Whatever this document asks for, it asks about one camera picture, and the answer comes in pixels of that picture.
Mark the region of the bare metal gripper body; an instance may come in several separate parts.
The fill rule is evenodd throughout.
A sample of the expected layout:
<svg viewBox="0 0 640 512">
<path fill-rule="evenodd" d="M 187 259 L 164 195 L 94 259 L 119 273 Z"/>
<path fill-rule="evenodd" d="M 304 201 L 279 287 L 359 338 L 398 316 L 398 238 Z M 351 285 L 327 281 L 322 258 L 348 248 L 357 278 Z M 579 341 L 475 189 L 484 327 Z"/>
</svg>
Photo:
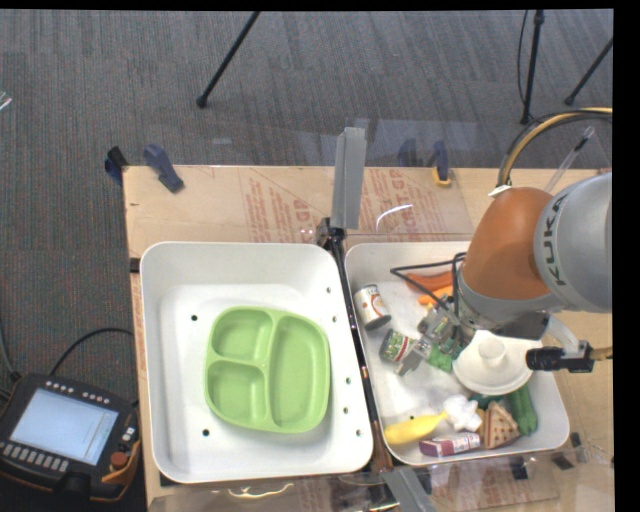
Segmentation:
<svg viewBox="0 0 640 512">
<path fill-rule="evenodd" d="M 462 321 L 454 300 L 446 300 L 443 306 L 434 308 L 440 308 L 448 316 L 447 337 L 430 339 L 443 354 L 457 359 L 471 342 L 473 329 Z"/>
</svg>

